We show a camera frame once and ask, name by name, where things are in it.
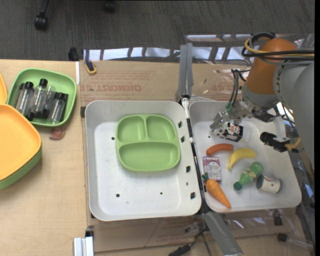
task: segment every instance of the yellow banana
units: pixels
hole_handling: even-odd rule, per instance
[[[242,158],[255,158],[257,153],[251,148],[243,147],[235,150],[229,157],[228,170],[232,169],[232,166]]]

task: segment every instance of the dark floor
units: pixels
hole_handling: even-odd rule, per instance
[[[179,49],[186,35],[312,34],[315,0],[51,0],[46,30],[34,26],[41,0],[0,0],[0,59],[67,61],[71,47]]]

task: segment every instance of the toy carrot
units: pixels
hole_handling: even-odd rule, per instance
[[[234,150],[234,146],[232,144],[221,143],[221,144],[216,144],[209,147],[205,153],[207,156],[212,156],[214,153],[218,151],[232,151],[232,150]]]
[[[226,207],[231,208],[231,204],[227,199],[225,193],[223,192],[222,188],[220,187],[219,183],[216,180],[209,178],[207,172],[203,174],[202,177],[205,180],[206,189],[210,192],[210,194],[213,195]]]

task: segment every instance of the wooden surface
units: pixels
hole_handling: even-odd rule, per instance
[[[26,68],[63,73],[76,80],[76,64],[70,61],[1,60],[0,73],[9,91],[17,74]],[[42,158],[20,180],[0,190],[0,256],[72,256],[73,239],[84,237],[87,228],[83,118],[80,117],[80,87],[72,115],[63,126],[61,140],[49,139],[50,128],[36,127],[42,139]],[[299,219],[286,214],[297,234]],[[308,256],[294,245],[280,244],[275,234],[236,239],[246,256]],[[126,241],[119,238],[119,243]],[[166,256],[179,245],[96,253],[97,256]],[[212,255],[221,251],[208,241]],[[203,238],[186,256],[209,256]]]

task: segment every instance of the white plastic tray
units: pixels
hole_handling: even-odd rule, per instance
[[[123,168],[114,139],[116,127],[121,118],[134,114],[164,115],[173,122],[181,153],[174,168],[153,172]],[[97,219],[120,221],[197,213],[201,206],[200,189],[185,111],[178,103],[97,100],[86,107],[85,125],[89,207]]]
[[[264,145],[260,141],[262,132],[276,133],[273,122],[265,123],[255,118],[245,118],[241,122],[244,127],[244,136],[239,142],[214,136],[209,127],[218,111],[225,111],[226,102],[220,101],[196,101],[189,106],[195,150],[199,167],[203,173],[202,158],[206,150],[220,143],[233,144],[234,150],[239,148],[252,148],[257,152],[255,158],[243,158],[234,164],[232,170],[228,170],[229,156],[231,152],[220,151],[214,154],[219,157],[222,180],[220,186],[230,201],[231,208],[226,208],[218,202],[209,192],[205,192],[205,200],[208,206],[215,212],[228,213],[262,209],[289,208],[297,206],[301,201],[301,190],[288,152],[278,152],[271,146]],[[233,184],[238,181],[240,174],[253,162],[258,161],[263,165],[263,174],[279,178],[281,189],[277,194],[258,190],[256,181],[244,185],[242,190],[236,191]]]

